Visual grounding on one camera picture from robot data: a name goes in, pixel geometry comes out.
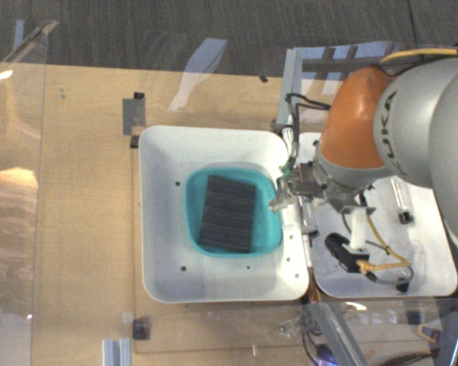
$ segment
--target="dark floor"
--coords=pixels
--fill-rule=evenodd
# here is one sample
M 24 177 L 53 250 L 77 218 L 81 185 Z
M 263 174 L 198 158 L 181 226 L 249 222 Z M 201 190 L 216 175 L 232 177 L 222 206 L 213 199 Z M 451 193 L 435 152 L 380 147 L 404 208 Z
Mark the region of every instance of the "dark floor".
M 410 0 L 418 43 L 458 41 L 458 0 Z M 281 75 L 285 49 L 414 42 L 407 0 L 0 0 L 0 59 L 17 22 L 60 21 L 49 63 L 183 70 L 206 38 L 217 72 Z

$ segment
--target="glass panel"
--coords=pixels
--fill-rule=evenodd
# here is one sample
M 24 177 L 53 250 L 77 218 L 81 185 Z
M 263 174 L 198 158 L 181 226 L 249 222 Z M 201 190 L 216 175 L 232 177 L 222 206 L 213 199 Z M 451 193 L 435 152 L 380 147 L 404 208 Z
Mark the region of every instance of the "glass panel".
M 0 364 L 31 363 L 44 74 L 55 26 L 37 27 L 0 63 Z

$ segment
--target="teal bowl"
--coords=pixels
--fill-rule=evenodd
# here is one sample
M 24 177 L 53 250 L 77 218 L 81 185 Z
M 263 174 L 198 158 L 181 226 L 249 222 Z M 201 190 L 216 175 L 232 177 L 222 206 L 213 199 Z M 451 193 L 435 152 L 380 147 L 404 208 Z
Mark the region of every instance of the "teal bowl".
M 205 206 L 208 177 L 222 176 L 256 186 L 253 216 L 253 234 L 250 252 L 232 252 L 213 247 L 200 246 L 200 229 Z M 185 181 L 185 221 L 190 242 L 205 255 L 219 258 L 250 258 L 274 251 L 282 242 L 280 216 L 269 209 L 268 203 L 275 198 L 273 183 L 261 172 L 239 168 L 207 168 L 193 172 Z

